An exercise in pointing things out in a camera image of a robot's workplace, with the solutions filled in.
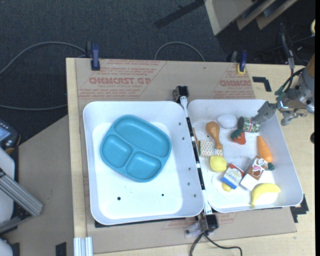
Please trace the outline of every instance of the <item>cable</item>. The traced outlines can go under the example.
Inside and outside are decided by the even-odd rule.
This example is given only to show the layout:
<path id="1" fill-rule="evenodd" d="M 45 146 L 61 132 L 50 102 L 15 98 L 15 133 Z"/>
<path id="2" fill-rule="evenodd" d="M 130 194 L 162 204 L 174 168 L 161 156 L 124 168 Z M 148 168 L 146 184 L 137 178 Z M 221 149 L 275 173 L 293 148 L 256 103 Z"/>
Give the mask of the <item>cable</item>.
<path id="1" fill-rule="evenodd" d="M 184 46 L 188 46 L 190 47 L 191 49 L 193 49 L 199 56 L 200 58 L 202 59 L 203 62 L 205 62 L 205 58 L 202 56 L 202 54 L 196 49 L 194 48 L 192 45 L 190 44 L 187 44 L 185 42 L 178 42 L 178 41 L 174 41 L 174 42 L 168 42 L 168 43 L 165 43 L 164 45 L 162 45 L 155 53 L 154 55 L 154 60 L 156 61 L 157 60 L 157 56 L 158 56 L 158 53 L 162 50 L 162 48 L 166 47 L 166 46 L 169 46 L 169 45 L 184 45 Z"/>
<path id="2" fill-rule="evenodd" d="M 191 245 L 189 256 L 193 256 L 193 251 L 194 251 L 196 245 L 198 244 L 198 242 L 200 241 L 200 239 L 202 238 L 202 236 L 205 236 L 206 239 L 209 240 L 209 242 L 211 242 L 212 244 L 214 244 L 215 246 L 217 246 L 217 247 L 219 247 L 219 248 L 221 248 L 221 249 L 239 249 L 239 250 L 240 250 L 240 256 L 243 256 L 243 254 L 242 254 L 242 249 L 241 249 L 239 246 L 231 246 L 231 247 L 221 246 L 221 245 L 215 243 L 214 241 L 212 241 L 212 240 L 208 237 L 208 235 L 206 235 L 205 233 L 201 233 L 201 234 L 195 239 L 195 241 L 194 241 L 193 244 Z"/>
<path id="3" fill-rule="evenodd" d="M 1 71 L 0 71 L 0 75 L 6 71 L 8 69 L 9 66 L 11 66 L 11 64 L 13 62 L 15 62 L 16 59 L 18 59 L 22 54 L 24 54 L 26 51 L 32 49 L 32 48 L 35 48 L 35 47 L 39 47 L 39 46 L 45 46 L 45 45 L 65 45 L 65 46 L 70 46 L 70 47 L 73 47 L 73 48 L 76 48 L 80 51 L 82 51 L 83 53 L 85 53 L 86 51 L 74 44 L 71 44 L 71 43 L 67 43 L 67 42 L 58 42 L 58 41 L 47 41 L 47 42 L 39 42 L 39 43 L 36 43 L 36 44 L 33 44 L 27 48 L 25 48 L 23 51 L 21 51 L 17 56 L 15 56 Z"/>
<path id="4" fill-rule="evenodd" d="M 67 104 L 53 106 L 53 107 L 43 107 L 43 108 L 26 108 L 26 107 L 0 105 L 0 108 L 9 109 L 9 110 L 19 110 L 19 111 L 50 111 L 50 110 L 62 109 L 62 108 L 65 108 L 66 106 Z"/>

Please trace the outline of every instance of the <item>orange carrot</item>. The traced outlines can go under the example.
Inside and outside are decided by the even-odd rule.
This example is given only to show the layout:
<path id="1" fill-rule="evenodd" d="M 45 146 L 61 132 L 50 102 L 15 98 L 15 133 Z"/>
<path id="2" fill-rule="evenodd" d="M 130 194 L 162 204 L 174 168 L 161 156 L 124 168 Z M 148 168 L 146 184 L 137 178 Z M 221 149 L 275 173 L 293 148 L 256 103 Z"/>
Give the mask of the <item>orange carrot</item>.
<path id="1" fill-rule="evenodd" d="M 264 139 L 260 135 L 257 137 L 257 144 L 258 144 L 260 157 L 266 160 L 268 163 L 271 163 L 273 157 L 270 153 L 270 150 L 267 144 L 265 143 Z"/>

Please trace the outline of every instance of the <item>yellow banana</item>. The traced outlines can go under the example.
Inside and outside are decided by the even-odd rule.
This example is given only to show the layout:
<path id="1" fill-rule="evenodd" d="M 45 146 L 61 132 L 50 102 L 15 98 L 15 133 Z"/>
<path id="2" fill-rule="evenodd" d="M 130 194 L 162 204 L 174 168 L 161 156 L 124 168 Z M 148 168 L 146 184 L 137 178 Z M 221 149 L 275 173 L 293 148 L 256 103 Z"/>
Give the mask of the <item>yellow banana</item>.
<path id="1" fill-rule="evenodd" d="M 251 192 L 251 205 L 254 206 L 256 200 L 265 193 L 280 193 L 281 189 L 278 185 L 273 183 L 261 183 L 254 187 Z"/>

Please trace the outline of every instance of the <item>wooden table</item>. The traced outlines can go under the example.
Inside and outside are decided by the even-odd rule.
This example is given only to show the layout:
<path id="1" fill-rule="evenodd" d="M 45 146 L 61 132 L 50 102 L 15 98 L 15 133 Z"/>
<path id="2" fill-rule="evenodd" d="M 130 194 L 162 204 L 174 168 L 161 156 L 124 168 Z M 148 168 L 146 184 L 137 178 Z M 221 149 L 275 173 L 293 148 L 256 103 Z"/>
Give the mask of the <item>wooden table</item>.
<path id="1" fill-rule="evenodd" d="M 192 63 L 177 63 L 181 69 L 185 66 L 192 67 Z M 223 66 L 223 63 L 206 63 L 207 68 L 211 68 L 211 76 L 220 76 L 216 73 L 215 66 Z M 269 80 L 272 91 L 276 91 L 290 76 L 290 70 L 286 65 L 267 64 L 247 64 L 247 72 L 251 77 L 251 83 L 257 99 L 275 102 L 273 92 L 266 92 L 262 83 L 254 83 L 252 77 L 265 77 Z M 72 175 L 72 197 L 73 197 L 73 224 L 74 237 L 87 237 L 84 179 L 80 138 L 80 119 L 78 109 L 77 73 L 76 59 L 66 59 L 67 72 L 67 93 L 68 93 L 68 116 L 70 133 L 70 159 Z M 277 112 L 279 121 L 282 115 Z M 301 182 L 303 193 L 308 204 L 309 211 L 305 215 L 298 216 L 296 224 L 297 232 L 278 235 L 268 235 L 260 237 L 241 238 L 220 241 L 221 246 L 239 246 L 243 255 L 259 256 L 311 256 L 315 255 L 315 147 L 310 141 L 310 136 L 314 132 L 314 115 L 308 114 L 306 117 L 294 119 L 291 124 L 282 126 L 284 138 L 286 140 L 293 164 L 296 168 Z M 121 256 L 121 255 L 189 255 L 190 244 L 147 248 L 130 251 L 118 251 L 103 253 L 99 255 Z M 199 243 L 194 255 L 214 254 L 217 256 L 240 255 L 239 251 L 231 252 L 216 248 L 209 242 Z"/>

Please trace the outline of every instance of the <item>toy lemon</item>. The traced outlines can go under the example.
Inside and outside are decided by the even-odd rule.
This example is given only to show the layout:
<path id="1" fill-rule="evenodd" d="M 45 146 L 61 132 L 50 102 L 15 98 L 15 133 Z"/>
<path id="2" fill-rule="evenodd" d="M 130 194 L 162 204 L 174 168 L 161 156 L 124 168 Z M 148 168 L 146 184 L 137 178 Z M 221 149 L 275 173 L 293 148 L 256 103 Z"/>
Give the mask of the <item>toy lemon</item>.
<path id="1" fill-rule="evenodd" d="M 210 157 L 210 167 L 214 172 L 224 172 L 227 169 L 227 161 L 221 155 L 212 155 Z"/>

